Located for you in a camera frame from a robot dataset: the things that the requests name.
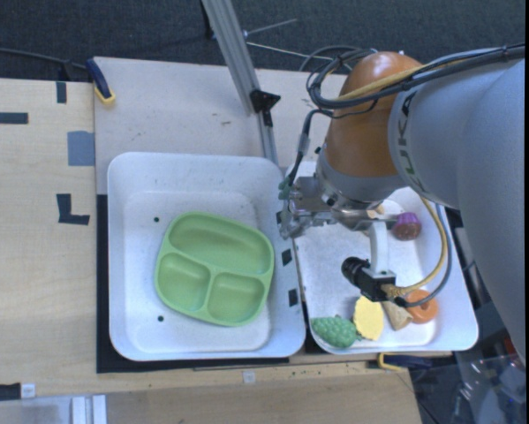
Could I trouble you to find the white plastic tray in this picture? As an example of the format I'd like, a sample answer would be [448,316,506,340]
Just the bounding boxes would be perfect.
[107,151,307,362]
[284,161,480,356]

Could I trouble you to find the green grapes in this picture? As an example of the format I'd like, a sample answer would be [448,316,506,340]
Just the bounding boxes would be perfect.
[311,314,363,350]

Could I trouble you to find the black cylinder on white bracket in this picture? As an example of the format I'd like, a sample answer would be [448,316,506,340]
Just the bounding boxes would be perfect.
[341,220,398,303]

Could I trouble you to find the purple cupcake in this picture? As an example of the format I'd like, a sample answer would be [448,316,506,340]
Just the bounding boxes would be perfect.
[390,212,423,242]

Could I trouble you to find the yellow pineapple slice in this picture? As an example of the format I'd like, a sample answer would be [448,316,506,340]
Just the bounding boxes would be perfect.
[352,295,386,343]

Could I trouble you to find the orange doughnut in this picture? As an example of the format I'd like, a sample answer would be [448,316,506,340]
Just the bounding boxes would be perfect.
[404,288,440,325]

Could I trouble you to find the beige cone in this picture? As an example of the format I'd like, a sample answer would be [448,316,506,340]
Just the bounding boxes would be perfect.
[381,300,414,331]

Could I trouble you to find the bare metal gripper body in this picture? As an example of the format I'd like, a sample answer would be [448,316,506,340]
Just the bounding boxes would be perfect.
[281,176,401,240]

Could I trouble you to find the green divided plate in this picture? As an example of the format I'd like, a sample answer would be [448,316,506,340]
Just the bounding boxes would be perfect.
[153,210,276,328]

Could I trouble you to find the pale wood board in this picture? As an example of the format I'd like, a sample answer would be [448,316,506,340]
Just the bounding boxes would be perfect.
[94,56,455,373]

